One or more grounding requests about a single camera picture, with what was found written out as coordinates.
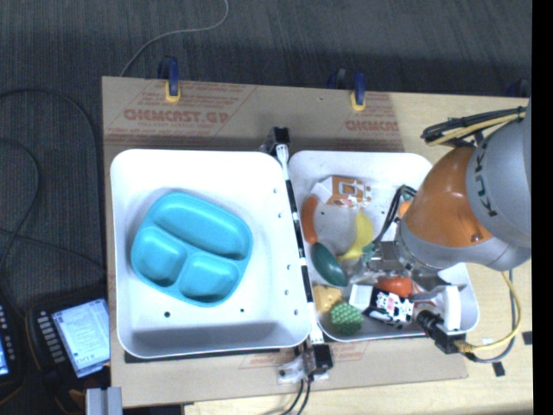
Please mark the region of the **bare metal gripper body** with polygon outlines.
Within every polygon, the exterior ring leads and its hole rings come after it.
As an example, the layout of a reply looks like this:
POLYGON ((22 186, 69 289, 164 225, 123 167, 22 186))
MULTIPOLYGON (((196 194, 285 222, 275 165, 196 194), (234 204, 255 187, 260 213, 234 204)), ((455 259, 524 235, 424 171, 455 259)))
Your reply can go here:
POLYGON ((417 261, 396 241, 378 242, 367 267, 386 278, 410 278, 421 286, 437 285, 437 271, 417 261))

